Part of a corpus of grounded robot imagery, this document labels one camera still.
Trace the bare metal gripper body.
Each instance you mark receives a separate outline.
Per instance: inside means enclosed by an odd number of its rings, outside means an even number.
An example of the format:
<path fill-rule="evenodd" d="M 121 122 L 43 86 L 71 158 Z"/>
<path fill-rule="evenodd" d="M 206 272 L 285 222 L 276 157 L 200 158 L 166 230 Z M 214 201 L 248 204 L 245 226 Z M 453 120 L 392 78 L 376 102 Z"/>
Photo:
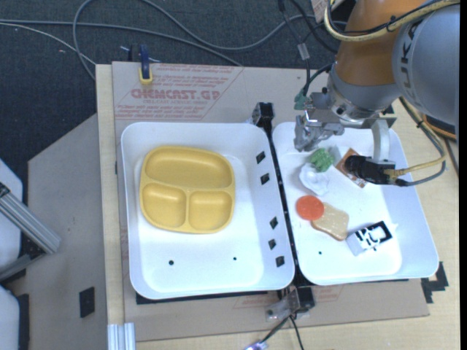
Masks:
<path fill-rule="evenodd" d="M 304 121 L 322 135 L 345 128 L 369 129 L 382 111 L 382 87 L 329 85 L 320 92 L 303 92 Z"/>

